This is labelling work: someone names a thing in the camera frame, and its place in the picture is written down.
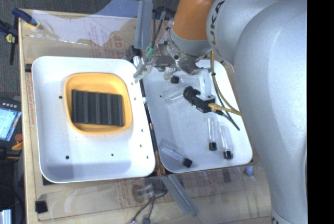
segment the black corner clip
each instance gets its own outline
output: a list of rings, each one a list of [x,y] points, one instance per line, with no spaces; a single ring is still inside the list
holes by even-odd
[[[18,19],[21,18],[27,24],[32,25],[33,27],[39,26],[38,21],[34,20],[29,14],[21,9],[14,8],[11,13],[14,15],[13,26],[0,20],[0,35],[5,36],[7,42],[11,44],[9,59],[10,65],[12,65],[14,62],[15,45],[18,43]]]

